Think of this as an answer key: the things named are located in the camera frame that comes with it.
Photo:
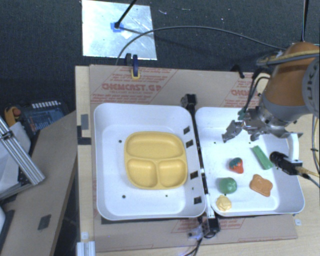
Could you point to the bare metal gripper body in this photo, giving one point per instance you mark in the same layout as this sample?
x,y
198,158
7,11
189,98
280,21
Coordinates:
x,y
265,123

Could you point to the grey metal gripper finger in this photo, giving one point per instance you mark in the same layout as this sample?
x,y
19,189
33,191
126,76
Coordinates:
x,y
232,131
257,135

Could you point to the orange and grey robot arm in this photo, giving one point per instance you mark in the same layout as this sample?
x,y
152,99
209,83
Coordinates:
x,y
287,82

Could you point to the green rectangular stick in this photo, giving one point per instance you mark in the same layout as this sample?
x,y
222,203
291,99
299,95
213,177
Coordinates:
x,y
262,157

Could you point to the red strawberry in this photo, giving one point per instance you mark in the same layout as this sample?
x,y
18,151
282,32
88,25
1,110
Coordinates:
x,y
237,166

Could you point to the thin black and white rod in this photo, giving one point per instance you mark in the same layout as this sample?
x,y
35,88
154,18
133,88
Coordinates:
x,y
199,152

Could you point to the orange biscuit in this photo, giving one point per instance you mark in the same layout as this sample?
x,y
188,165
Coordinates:
x,y
261,185

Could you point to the green round toy vegetable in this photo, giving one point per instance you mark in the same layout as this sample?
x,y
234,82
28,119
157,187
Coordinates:
x,y
227,185

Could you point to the white plastic tray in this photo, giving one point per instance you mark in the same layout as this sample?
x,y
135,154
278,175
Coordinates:
x,y
112,195
250,202

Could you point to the yellow lumpy toy food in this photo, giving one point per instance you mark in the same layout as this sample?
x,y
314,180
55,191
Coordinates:
x,y
223,203

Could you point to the yellow divided plate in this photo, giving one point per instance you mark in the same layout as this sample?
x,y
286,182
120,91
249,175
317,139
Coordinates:
x,y
155,145

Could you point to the brown cardboard board red print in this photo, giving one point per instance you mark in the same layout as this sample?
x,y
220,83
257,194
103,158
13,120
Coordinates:
x,y
160,82

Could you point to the black cylinder on white bracket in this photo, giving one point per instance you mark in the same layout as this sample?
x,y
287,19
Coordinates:
x,y
285,161

